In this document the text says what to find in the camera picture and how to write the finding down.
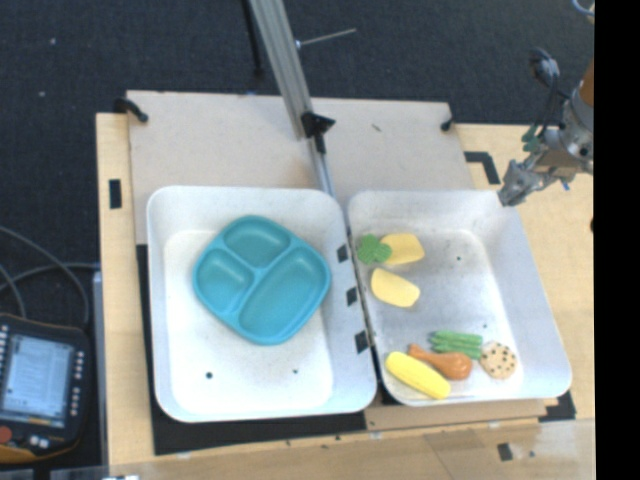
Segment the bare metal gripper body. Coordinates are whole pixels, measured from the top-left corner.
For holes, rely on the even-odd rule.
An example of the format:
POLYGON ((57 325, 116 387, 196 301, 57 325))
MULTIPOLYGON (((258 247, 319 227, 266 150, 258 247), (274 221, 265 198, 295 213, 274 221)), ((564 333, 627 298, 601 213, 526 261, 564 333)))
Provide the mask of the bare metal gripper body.
POLYGON ((525 143, 528 171, 559 179, 593 174, 593 133, 581 125, 563 125, 535 132, 525 143))

